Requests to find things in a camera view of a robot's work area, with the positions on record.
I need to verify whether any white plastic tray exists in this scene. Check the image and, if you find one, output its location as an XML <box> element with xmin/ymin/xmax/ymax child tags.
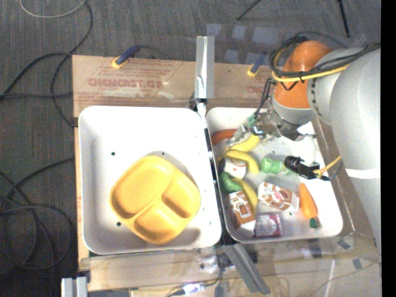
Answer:
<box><xmin>205</xmin><ymin>106</ymin><xmax>345</xmax><ymax>244</ymax></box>
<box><xmin>77</xmin><ymin>105</ymin><xmax>223</xmax><ymax>256</ymax></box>

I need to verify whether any orange carrot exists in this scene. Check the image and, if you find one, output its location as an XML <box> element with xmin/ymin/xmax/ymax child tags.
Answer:
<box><xmin>298</xmin><ymin>182</ymin><xmax>321</xmax><ymax>229</ymax></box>

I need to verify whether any white can with orange print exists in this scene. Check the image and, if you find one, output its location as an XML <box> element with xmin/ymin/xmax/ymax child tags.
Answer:
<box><xmin>220</xmin><ymin>157</ymin><xmax>248</xmax><ymax>180</ymax></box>

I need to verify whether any green broccoli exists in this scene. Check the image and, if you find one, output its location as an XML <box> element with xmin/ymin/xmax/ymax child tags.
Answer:
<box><xmin>220</xmin><ymin>171</ymin><xmax>246</xmax><ymax>194</ymax></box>

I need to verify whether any yellow divided plate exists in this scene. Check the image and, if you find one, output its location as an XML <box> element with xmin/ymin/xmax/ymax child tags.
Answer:
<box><xmin>109</xmin><ymin>155</ymin><xmax>202</xmax><ymax>245</ymax></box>

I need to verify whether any black cylinder on white bracket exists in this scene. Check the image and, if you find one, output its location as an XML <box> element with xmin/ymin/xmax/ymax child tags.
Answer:
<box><xmin>283</xmin><ymin>155</ymin><xmax>322</xmax><ymax>180</ymax></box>

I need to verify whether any orange sausage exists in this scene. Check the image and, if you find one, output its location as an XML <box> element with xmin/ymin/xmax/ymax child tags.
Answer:
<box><xmin>210</xmin><ymin>128</ymin><xmax>239</xmax><ymax>146</ymax></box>

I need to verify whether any green bottle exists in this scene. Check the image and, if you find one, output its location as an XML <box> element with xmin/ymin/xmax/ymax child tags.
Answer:
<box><xmin>259</xmin><ymin>157</ymin><xmax>294</xmax><ymax>177</ymax></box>

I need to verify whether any brown and white carton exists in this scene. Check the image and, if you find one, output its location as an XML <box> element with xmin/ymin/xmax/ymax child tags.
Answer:
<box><xmin>225</xmin><ymin>190</ymin><xmax>257</xmax><ymax>233</ymax></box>
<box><xmin>257</xmin><ymin>181</ymin><xmax>301</xmax><ymax>213</ymax></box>

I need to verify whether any yellow banana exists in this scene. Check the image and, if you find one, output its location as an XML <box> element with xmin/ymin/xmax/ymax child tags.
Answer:
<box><xmin>224</xmin><ymin>149</ymin><xmax>260</xmax><ymax>175</ymax></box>
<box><xmin>233</xmin><ymin>178</ymin><xmax>259</xmax><ymax>215</ymax></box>
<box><xmin>230</xmin><ymin>134</ymin><xmax>261</xmax><ymax>153</ymax></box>

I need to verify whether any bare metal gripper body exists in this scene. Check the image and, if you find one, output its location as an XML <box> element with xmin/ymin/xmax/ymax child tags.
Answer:
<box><xmin>249</xmin><ymin>108</ymin><xmax>317</xmax><ymax>142</ymax></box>

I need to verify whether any brown cardboard board, red print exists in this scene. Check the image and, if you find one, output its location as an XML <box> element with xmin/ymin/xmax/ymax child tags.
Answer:
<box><xmin>71</xmin><ymin>54</ymin><xmax>345</xmax><ymax>263</ymax></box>

